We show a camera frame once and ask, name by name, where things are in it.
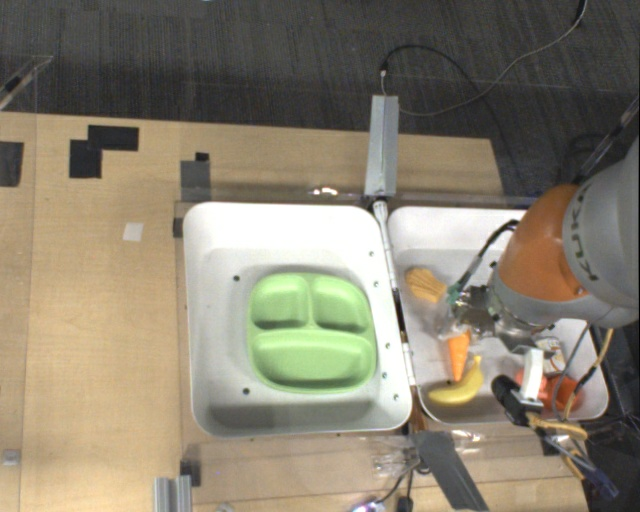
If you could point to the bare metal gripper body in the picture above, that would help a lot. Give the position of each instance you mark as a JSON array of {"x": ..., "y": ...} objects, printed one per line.
[{"x": 480, "y": 310}]

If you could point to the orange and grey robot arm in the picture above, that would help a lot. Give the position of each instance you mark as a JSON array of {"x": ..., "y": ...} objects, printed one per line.
[{"x": 550, "y": 260}]

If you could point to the orange carrot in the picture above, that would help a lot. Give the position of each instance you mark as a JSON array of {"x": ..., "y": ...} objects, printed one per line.
[{"x": 458, "y": 355}]

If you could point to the tan toy bread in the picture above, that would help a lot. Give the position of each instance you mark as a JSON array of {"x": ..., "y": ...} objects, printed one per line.
[{"x": 424, "y": 286}]

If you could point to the small white printed carton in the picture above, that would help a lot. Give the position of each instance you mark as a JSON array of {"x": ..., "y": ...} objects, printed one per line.
[{"x": 550, "y": 352}]

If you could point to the yellow banana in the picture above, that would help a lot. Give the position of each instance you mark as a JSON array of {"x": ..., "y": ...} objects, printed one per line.
[{"x": 457, "y": 392}]

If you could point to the white plastic tray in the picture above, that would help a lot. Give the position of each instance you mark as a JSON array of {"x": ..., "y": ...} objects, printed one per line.
[
  {"x": 430, "y": 235},
  {"x": 225, "y": 235}
]

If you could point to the red orange toy food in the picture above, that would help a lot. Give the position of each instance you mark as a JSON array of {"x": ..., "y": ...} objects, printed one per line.
[{"x": 560, "y": 392}]

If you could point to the green divided plate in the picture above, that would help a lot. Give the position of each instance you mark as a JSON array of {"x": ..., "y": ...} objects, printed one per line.
[{"x": 310, "y": 350}]

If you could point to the pale wood board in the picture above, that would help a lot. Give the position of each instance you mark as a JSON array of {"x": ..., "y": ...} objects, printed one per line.
[{"x": 100, "y": 300}]

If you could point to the black cylinder on white bracket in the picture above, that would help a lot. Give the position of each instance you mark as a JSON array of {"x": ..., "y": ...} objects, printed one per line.
[{"x": 510, "y": 395}]

